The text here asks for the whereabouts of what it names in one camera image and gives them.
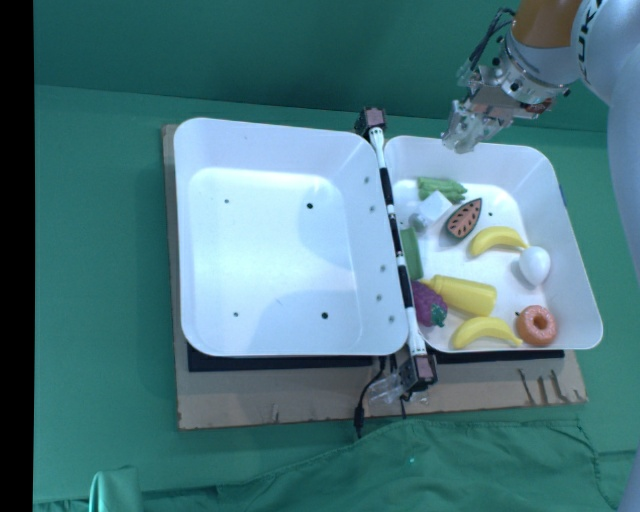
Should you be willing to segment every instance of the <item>green cloth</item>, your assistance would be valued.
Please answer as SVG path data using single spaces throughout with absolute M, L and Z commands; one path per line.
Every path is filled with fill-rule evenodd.
M 578 422 L 407 419 L 246 482 L 142 492 L 135 468 L 126 467 L 98 473 L 84 509 L 34 510 L 614 510 L 619 496 L 608 495 L 603 480 Z

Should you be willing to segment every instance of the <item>yellow bottle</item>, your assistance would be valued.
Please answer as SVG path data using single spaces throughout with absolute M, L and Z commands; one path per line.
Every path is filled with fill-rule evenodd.
M 457 277 L 435 275 L 431 279 L 421 279 L 421 282 L 439 294 L 447 306 L 477 316 L 489 316 L 498 296 L 490 284 Z

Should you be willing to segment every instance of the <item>watermelon slice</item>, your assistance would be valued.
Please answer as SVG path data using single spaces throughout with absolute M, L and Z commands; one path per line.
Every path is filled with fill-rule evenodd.
M 462 240 L 467 236 L 478 223 L 480 211 L 482 210 L 482 199 L 474 199 L 460 206 L 451 214 L 447 220 L 447 231 L 454 238 Z

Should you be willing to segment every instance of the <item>toy donut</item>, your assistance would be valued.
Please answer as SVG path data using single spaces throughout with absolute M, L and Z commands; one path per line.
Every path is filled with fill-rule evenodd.
M 556 337 L 556 320 L 551 312 L 542 306 L 524 308 L 516 320 L 520 337 L 530 345 L 544 347 Z

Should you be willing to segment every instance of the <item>yellow banana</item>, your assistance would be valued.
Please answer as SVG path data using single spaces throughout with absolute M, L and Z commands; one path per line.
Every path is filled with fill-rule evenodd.
M 475 316 L 465 320 L 454 331 L 451 343 L 453 348 L 461 349 L 485 336 L 508 341 L 516 347 L 522 345 L 522 340 L 513 333 L 507 322 L 494 316 Z
M 522 247 L 523 249 L 529 247 L 515 229 L 507 226 L 490 226 L 473 237 L 469 244 L 469 252 L 473 256 L 478 256 L 496 245 Z

